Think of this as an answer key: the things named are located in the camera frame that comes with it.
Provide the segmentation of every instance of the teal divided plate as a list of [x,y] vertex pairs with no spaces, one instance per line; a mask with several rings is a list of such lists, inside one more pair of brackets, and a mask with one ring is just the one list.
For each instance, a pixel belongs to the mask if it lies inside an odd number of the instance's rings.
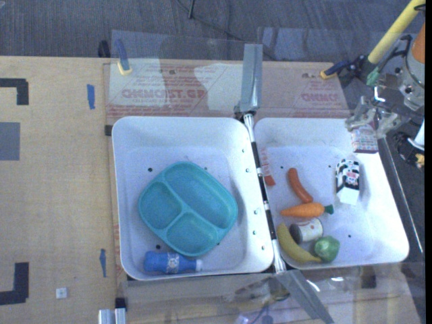
[[234,197],[192,162],[165,168],[142,191],[138,211],[146,225],[177,252],[200,256],[214,248],[237,220]]

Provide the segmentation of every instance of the green vegetable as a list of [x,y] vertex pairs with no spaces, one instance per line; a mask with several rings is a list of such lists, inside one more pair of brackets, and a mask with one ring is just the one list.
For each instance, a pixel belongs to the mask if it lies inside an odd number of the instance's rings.
[[338,255],[340,242],[333,236],[323,236],[319,238],[313,247],[315,253],[323,259],[323,261],[334,261]]

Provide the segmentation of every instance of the blue water bottle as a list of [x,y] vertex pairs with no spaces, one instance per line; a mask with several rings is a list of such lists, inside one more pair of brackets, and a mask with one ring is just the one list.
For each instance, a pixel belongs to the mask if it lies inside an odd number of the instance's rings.
[[175,274],[185,271],[201,271],[203,261],[187,259],[175,252],[148,251],[144,258],[144,270],[147,273]]

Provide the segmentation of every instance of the can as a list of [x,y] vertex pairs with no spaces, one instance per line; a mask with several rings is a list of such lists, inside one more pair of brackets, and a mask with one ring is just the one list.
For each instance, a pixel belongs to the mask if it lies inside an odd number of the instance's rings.
[[297,244],[316,240],[323,236],[323,225],[314,217],[309,221],[293,223],[290,226],[290,234]]

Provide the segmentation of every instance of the toy banana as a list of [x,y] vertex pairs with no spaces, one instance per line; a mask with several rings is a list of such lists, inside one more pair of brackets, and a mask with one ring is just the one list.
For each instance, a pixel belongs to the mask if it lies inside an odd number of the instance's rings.
[[279,224],[276,232],[277,239],[279,240],[279,245],[282,247],[282,250],[284,250],[286,254],[295,261],[299,263],[311,261],[320,263],[322,261],[321,258],[313,256],[311,253],[297,245],[284,223]]

